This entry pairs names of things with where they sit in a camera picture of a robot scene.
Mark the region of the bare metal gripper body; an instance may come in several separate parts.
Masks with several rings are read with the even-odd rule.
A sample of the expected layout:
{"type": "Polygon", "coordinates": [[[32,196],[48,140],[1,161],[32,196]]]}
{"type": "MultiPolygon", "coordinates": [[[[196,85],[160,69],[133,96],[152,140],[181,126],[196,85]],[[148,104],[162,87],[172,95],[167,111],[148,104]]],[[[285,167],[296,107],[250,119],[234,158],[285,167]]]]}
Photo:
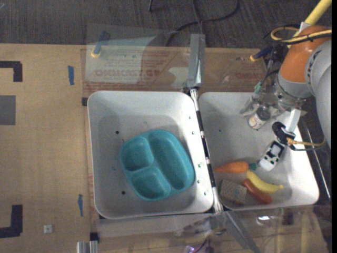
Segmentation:
{"type": "Polygon", "coordinates": [[[278,86],[259,87],[254,90],[254,96],[259,104],[270,108],[282,109],[284,112],[299,108],[299,99],[284,92],[278,86]]]}

